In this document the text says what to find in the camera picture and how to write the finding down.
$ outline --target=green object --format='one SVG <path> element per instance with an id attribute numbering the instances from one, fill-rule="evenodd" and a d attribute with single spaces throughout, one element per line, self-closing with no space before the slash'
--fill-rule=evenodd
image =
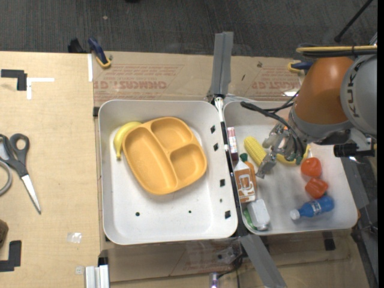
<path id="1" fill-rule="evenodd" d="M 252 220 L 251 220 L 251 216 L 250 216 L 250 213 L 249 213 L 248 209 L 245 208 L 245 209 L 242 211 L 242 213 L 244 214 L 245 219 L 247 220 L 247 223 L 248 223 L 253 229 L 256 229 L 256 230 L 257 230 L 257 228 L 253 226 L 253 223 L 252 223 Z"/>
<path id="2" fill-rule="evenodd" d="M 243 154 L 240 155 L 240 158 L 241 158 L 241 160 L 242 160 L 243 162 L 246 162 L 246 161 L 248 161 L 248 154 L 243 153 Z"/>

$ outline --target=scissors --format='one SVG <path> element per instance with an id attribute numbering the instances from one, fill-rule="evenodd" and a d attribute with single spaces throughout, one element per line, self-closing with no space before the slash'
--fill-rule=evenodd
<path id="1" fill-rule="evenodd" d="M 22 149 L 17 147 L 17 142 L 19 140 L 25 142 L 25 146 Z M 29 173 L 26 169 L 26 155 L 29 149 L 29 138 L 21 133 L 16 133 L 10 138 L 3 134 L 0 134 L 0 142 L 1 141 L 4 144 L 7 159 L 0 156 L 0 161 L 3 161 L 8 164 L 19 174 L 20 178 L 24 182 L 25 188 L 29 196 L 32 199 L 33 204 L 35 205 L 35 208 L 37 209 L 38 213 L 41 214 L 41 208 L 37 200 L 36 192 L 32 184 L 31 178 L 29 177 Z"/>

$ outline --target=yellow banana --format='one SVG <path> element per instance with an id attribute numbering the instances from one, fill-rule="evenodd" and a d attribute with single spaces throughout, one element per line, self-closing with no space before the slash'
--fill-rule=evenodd
<path id="1" fill-rule="evenodd" d="M 125 134 L 129 130 L 131 130 L 131 129 L 133 129 L 133 128 L 141 125 L 141 124 L 142 124 L 141 122 L 128 122 L 125 125 L 123 125 L 118 130 L 118 132 L 115 134 L 115 138 L 113 139 L 113 145 L 115 147 L 116 157 L 118 160 L 121 159 L 122 140 L 124 139 Z"/>

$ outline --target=plastic water bottle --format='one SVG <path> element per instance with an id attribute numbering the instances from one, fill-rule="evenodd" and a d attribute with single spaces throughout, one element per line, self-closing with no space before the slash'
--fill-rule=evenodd
<path id="1" fill-rule="evenodd" d="M 334 200 L 330 196 L 323 196 L 303 204 L 299 209 L 291 210 L 290 217 L 297 220 L 300 217 L 315 217 L 334 208 Z"/>

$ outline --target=white bottle cap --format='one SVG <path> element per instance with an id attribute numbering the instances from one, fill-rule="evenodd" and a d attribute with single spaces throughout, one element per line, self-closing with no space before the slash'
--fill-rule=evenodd
<path id="1" fill-rule="evenodd" d="M 300 218 L 300 213 L 299 213 L 299 211 L 297 209 L 291 210 L 289 215 L 290 215 L 290 218 L 293 219 L 293 220 L 297 220 L 297 219 Z"/>

